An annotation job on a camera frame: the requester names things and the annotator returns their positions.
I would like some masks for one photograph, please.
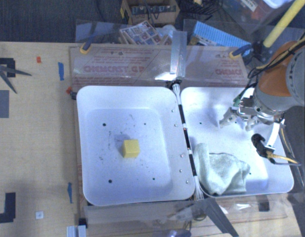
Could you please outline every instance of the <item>towel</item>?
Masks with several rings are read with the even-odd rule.
[[[193,153],[200,183],[210,195],[246,192],[246,177],[250,166],[227,153],[209,153],[205,143],[196,145]]]

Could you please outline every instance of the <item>brown box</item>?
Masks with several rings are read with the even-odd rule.
[[[175,24],[180,12],[175,0],[146,0],[146,2],[150,6],[150,15],[143,0],[123,0],[121,15],[124,23],[136,25],[143,21],[149,21],[150,24],[154,23],[155,27]]]

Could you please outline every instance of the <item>white tray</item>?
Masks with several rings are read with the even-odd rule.
[[[230,153],[247,162],[251,167],[246,182],[247,192],[240,196],[289,192],[294,185],[290,167],[274,165],[260,157],[251,142],[251,136],[255,133],[268,140],[272,126],[259,124],[253,131],[247,132],[244,121],[238,118],[234,124],[219,127],[219,120],[241,91],[242,88],[217,87],[190,87],[182,91],[191,147],[194,149],[198,143],[206,143],[211,153]],[[249,97],[252,92],[253,89],[248,89],[245,97]],[[275,154],[285,155],[279,137],[274,147]]]
[[[83,192],[93,205],[183,200],[194,181],[175,95],[162,87],[86,86],[77,95]],[[137,158],[123,158],[138,139]]]

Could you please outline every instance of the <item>gray square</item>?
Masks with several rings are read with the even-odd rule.
[[[9,118],[9,90],[0,90],[0,118]]]

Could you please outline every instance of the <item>yellow block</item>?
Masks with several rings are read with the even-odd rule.
[[[138,140],[124,140],[123,143],[123,157],[134,158],[137,157],[140,152]]]

